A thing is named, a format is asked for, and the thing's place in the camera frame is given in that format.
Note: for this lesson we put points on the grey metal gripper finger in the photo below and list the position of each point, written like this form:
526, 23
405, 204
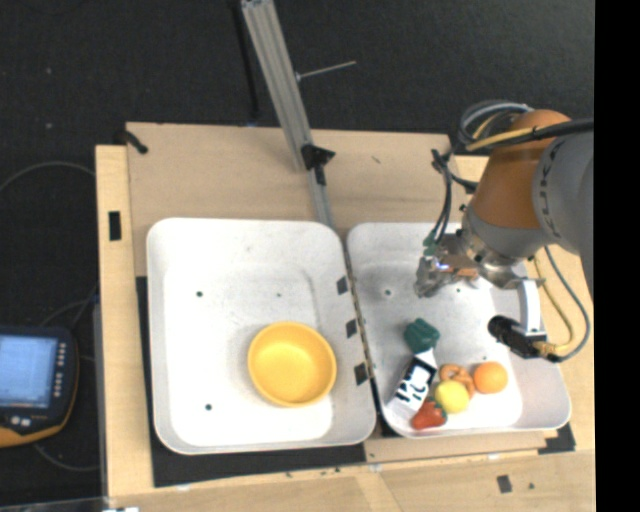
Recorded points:
422, 282
440, 284

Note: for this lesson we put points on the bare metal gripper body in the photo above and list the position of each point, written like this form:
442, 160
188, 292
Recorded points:
462, 260

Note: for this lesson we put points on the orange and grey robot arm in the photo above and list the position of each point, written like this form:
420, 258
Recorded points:
515, 190

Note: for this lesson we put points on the white plastic tray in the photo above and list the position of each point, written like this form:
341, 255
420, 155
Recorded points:
465, 310
210, 350

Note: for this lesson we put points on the thin black and white rod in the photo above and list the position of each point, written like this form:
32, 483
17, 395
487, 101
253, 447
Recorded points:
361, 325

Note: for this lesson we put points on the brown pretzel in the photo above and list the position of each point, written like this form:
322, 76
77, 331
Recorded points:
456, 372

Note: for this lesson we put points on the white carton with black print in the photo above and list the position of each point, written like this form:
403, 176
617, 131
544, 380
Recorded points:
412, 385

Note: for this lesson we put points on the orange fruit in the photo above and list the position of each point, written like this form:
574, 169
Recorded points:
490, 377

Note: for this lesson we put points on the yellow lemon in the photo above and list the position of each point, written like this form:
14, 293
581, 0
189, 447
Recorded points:
452, 396

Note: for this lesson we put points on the red strawberry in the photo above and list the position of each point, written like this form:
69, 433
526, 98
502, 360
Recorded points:
429, 416

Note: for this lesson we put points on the yellow bowl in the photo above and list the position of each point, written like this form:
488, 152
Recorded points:
292, 365

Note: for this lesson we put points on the brown cardboard board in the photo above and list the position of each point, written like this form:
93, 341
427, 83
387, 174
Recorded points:
225, 175

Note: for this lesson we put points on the black cylinder on white bracket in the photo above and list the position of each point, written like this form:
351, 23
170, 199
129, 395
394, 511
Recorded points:
517, 337

